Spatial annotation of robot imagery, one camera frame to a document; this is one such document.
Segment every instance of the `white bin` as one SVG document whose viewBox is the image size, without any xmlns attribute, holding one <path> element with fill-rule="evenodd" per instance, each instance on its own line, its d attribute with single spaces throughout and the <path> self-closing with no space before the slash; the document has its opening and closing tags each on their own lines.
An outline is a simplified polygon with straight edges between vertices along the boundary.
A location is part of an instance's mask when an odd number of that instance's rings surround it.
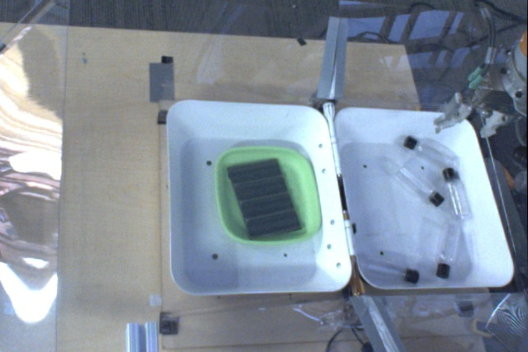
<svg viewBox="0 0 528 352">
<path fill-rule="evenodd" d="M 365 279 L 382 289 L 477 288 L 502 286 L 513 263 L 484 167 L 479 143 L 467 122 L 434 134 L 437 114 L 417 111 L 345 109 L 336 128 L 346 197 L 356 224 L 348 245 L 332 157 L 328 125 L 307 106 L 180 101 L 169 111 L 171 269 L 184 291 L 198 295 L 236 293 L 331 292 L 351 277 L 350 254 L 361 264 L 372 256 L 395 260 L 420 271 L 417 285 Z M 412 134 L 435 138 L 454 151 L 474 218 L 464 226 L 470 265 L 435 276 L 431 245 L 441 219 L 422 218 L 413 196 L 393 186 L 380 170 L 387 154 L 406 153 L 394 142 Z M 223 230 L 215 198 L 215 160 L 227 149 L 245 145 L 294 148 L 312 163 L 321 202 L 322 225 L 312 238 L 287 245 L 248 245 Z"/>
</svg>

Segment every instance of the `clear plastic sheet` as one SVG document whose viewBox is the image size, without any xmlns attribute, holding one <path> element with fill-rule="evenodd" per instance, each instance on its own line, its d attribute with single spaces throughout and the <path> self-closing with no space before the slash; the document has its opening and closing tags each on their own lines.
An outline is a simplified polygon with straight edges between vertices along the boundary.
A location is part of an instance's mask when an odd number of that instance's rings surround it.
<svg viewBox="0 0 528 352">
<path fill-rule="evenodd" d="M 508 294 L 493 311 L 486 330 L 510 352 L 528 348 L 528 302 L 524 294 Z"/>
<path fill-rule="evenodd" d="M 31 95 L 24 105 L 33 105 L 54 131 L 45 142 L 39 138 L 37 145 L 52 153 L 60 152 L 62 144 L 67 16 L 66 3 L 49 11 L 42 18 L 45 26 L 32 26 L 4 54 L 31 82 Z M 237 16 L 234 11 L 228 17 L 231 26 L 237 25 Z M 420 6 L 409 11 L 344 2 L 340 16 L 347 18 L 349 32 L 346 85 L 338 108 L 438 110 L 454 91 L 464 88 L 468 74 L 486 55 L 486 28 L 478 11 L 459 14 Z M 409 28 L 410 21 L 414 21 L 413 29 Z M 299 346 L 302 350 L 321 350 L 334 332 L 349 326 L 361 329 L 340 293 L 331 298 L 297 294 L 196 298 L 178 291 L 170 275 L 165 275 L 167 267 L 163 264 L 168 256 L 167 237 L 160 235 L 163 220 L 159 212 L 164 128 L 156 124 L 158 105 L 148 101 L 149 64 L 162 55 L 174 58 L 175 100 L 308 105 L 318 86 L 327 23 L 328 17 L 321 17 L 317 22 L 320 35 L 305 40 L 73 30 L 78 44 L 70 46 L 73 74 L 68 75 L 67 91 L 71 108 L 66 110 L 70 162 L 64 168 L 71 179 L 64 203 L 68 215 L 59 235 L 63 248 L 59 265 L 63 277 L 59 285 L 59 320 L 63 324 L 60 350 L 122 350 L 126 323 L 157 320 L 160 311 L 179 317 L 181 324 L 177 336 L 164 336 L 163 341 L 170 338 L 177 347 L 186 348 L 273 343 L 285 344 L 285 350 L 291 350 L 292 345 L 305 342 Z M 504 36 L 500 45 L 510 45 L 515 30 L 500 32 Z M 500 63 L 504 58 L 498 56 L 497 60 Z M 17 87 L 24 92 L 23 84 Z M 6 169 L 13 166 L 12 151 L 20 153 L 11 144 L 7 147 L 0 156 Z M 24 168 L 23 160 L 19 168 Z M 60 178 L 54 179 L 59 174 L 51 173 L 33 170 L 35 178 L 29 190 L 26 180 L 16 182 L 25 184 L 17 191 L 23 197 L 28 191 L 38 191 L 23 203 L 15 202 L 9 194 L 12 191 L 0 197 L 5 202 L 5 212 L 0 214 L 4 236 L 0 265 L 14 269 L 17 261 L 13 274 L 18 279 L 34 291 L 54 296 L 61 186 Z M 13 187 L 10 175 L 6 174 L 6 183 Z M 164 200 L 167 202 L 162 195 L 162 211 Z M 40 222 L 35 227 L 29 224 L 26 210 L 30 213 L 37 202 L 39 213 L 31 214 Z M 16 217 L 14 210 L 21 210 Z M 5 239 L 17 236 L 37 248 L 23 256 L 12 254 Z M 53 350 L 54 301 L 44 320 L 29 325 L 21 320 L 20 309 L 17 314 L 11 297 L 5 294 L 5 282 L 2 284 L 2 352 Z M 436 350 L 483 350 L 483 345 L 493 339 L 483 324 L 503 298 L 503 294 L 468 293 L 460 299 L 453 293 L 435 293 L 385 296 L 383 301 L 408 350 L 433 350 L 431 345 Z M 247 321 L 256 321 L 254 336 L 241 330 Z M 365 332 L 360 337 L 365 340 Z M 359 343 L 351 331 L 344 330 L 332 350 L 345 350 L 349 341 Z"/>
<path fill-rule="evenodd" d="M 54 350 L 69 0 L 0 27 L 0 350 Z"/>
</svg>

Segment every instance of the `clear plastic tube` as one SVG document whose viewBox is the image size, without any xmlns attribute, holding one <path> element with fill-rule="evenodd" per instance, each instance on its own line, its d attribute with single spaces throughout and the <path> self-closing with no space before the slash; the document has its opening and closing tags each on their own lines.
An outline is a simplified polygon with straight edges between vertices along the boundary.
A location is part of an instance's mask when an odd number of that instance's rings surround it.
<svg viewBox="0 0 528 352">
<path fill-rule="evenodd" d="M 420 273 L 417 270 L 401 268 L 396 265 L 385 263 L 383 261 L 369 261 L 362 266 L 364 270 L 382 277 L 401 279 L 406 282 L 416 284 L 420 279 Z"/>
<path fill-rule="evenodd" d="M 408 136 L 403 141 L 403 146 L 409 150 L 417 152 L 420 156 L 433 164 L 445 167 L 456 167 L 458 164 L 458 157 L 445 145 L 429 138 L 418 140 L 412 136 Z"/>
<path fill-rule="evenodd" d="M 471 208 L 469 207 L 468 196 L 458 172 L 452 167 L 448 167 L 442 171 L 442 175 L 449 190 L 450 202 L 455 212 L 455 217 L 470 218 Z"/>
<path fill-rule="evenodd" d="M 436 190 L 435 186 L 417 172 L 419 166 L 416 166 L 415 159 L 408 160 L 400 168 L 395 162 L 388 160 L 386 166 L 389 174 L 392 174 L 401 184 L 407 185 L 435 207 L 444 202 L 443 195 Z"/>
<path fill-rule="evenodd" d="M 451 221 L 440 237 L 436 253 L 436 276 L 441 279 L 448 279 L 451 266 L 455 262 L 459 250 L 460 238 L 462 235 L 461 221 Z"/>
</svg>

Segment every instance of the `green bowl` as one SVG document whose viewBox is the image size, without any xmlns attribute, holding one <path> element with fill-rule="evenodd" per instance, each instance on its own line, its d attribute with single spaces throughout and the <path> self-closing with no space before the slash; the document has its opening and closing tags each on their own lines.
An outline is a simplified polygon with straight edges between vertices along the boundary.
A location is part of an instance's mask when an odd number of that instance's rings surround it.
<svg viewBox="0 0 528 352">
<path fill-rule="evenodd" d="M 238 164 L 272 158 L 279 162 L 301 229 L 251 239 L 227 169 Z M 312 237 L 321 227 L 321 206 L 314 170 L 304 156 L 291 148 L 270 146 L 231 148 L 216 162 L 214 178 L 220 221 L 226 233 L 237 242 L 267 245 L 298 242 Z"/>
</svg>

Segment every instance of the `metal bracket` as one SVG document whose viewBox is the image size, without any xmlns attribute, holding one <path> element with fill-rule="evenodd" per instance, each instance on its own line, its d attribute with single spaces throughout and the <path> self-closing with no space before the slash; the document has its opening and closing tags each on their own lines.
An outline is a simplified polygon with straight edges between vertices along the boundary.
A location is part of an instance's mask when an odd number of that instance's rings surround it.
<svg viewBox="0 0 528 352">
<path fill-rule="evenodd" d="M 317 98 L 335 100 L 343 97 L 347 61 L 348 22 L 331 16 L 324 45 L 323 66 L 319 76 Z"/>
<path fill-rule="evenodd" d="M 361 295 L 349 301 L 376 352 L 405 352 L 405 346 L 380 298 Z"/>
<path fill-rule="evenodd" d="M 161 63 L 151 63 L 148 68 L 150 101 L 174 100 L 174 61 L 171 56 L 162 56 Z"/>
<path fill-rule="evenodd" d="M 473 107 L 466 105 L 462 100 L 462 95 L 456 92 L 451 100 L 441 107 L 443 115 L 435 119 L 436 133 L 449 128 L 471 115 Z"/>
<path fill-rule="evenodd" d="M 159 352 L 157 322 L 127 324 L 126 349 L 127 352 Z"/>
</svg>

